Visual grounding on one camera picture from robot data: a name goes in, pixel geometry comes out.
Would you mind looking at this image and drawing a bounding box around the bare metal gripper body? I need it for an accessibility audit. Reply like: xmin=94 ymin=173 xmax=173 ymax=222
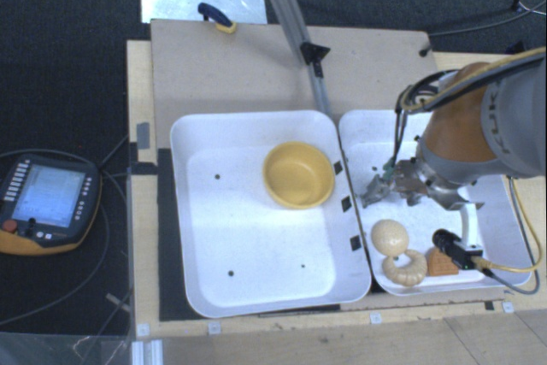
xmin=393 ymin=159 xmax=485 ymax=212

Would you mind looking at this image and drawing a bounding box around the white plastic tray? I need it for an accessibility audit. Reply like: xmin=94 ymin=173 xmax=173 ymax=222
xmin=169 ymin=109 xmax=373 ymax=320
xmin=338 ymin=109 xmax=533 ymax=297

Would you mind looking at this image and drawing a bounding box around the cream round bread roll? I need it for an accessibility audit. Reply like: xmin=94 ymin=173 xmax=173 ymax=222
xmin=370 ymin=218 xmax=410 ymax=258

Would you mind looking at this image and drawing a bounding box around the orange brown biscuit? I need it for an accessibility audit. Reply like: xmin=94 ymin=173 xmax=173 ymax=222
xmin=426 ymin=247 xmax=460 ymax=278

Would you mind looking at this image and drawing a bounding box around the cream croissant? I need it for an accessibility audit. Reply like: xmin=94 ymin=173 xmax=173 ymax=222
xmin=380 ymin=249 xmax=429 ymax=288

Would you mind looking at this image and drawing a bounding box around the yellow bowl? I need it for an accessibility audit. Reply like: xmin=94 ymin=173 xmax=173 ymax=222
xmin=262 ymin=140 xmax=336 ymax=210

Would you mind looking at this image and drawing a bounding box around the brown cardboard board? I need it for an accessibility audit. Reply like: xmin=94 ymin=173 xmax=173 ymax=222
xmin=149 ymin=18 xmax=508 ymax=313

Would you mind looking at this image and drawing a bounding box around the black cylinder on white bracket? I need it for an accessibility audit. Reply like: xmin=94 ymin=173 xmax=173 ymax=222
xmin=432 ymin=203 xmax=486 ymax=271

